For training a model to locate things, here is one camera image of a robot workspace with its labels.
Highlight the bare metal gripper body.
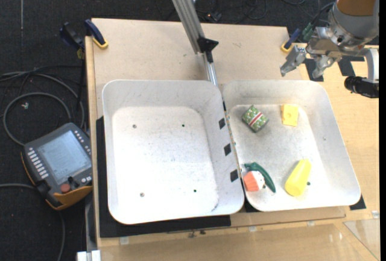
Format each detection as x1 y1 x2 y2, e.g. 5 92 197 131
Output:
305 25 367 59

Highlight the yellow cheese wedge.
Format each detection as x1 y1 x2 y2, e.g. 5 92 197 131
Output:
280 103 300 127

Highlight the green can with red stripe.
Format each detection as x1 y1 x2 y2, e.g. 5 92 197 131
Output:
241 104 270 134

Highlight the white plastic tray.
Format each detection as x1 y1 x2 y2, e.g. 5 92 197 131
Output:
221 79 362 213
101 79 245 225

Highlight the yellow plastic bottle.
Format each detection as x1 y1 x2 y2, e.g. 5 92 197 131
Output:
284 159 312 197

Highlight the green chilli pepper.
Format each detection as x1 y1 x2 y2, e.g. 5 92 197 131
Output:
244 162 277 193

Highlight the orange and white cupcake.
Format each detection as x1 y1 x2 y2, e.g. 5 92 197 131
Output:
242 171 266 192

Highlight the pale wood board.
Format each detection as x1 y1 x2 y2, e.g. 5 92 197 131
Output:
90 17 347 248

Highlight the black cylinder on white bracket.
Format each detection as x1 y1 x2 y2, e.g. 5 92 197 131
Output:
344 48 380 99

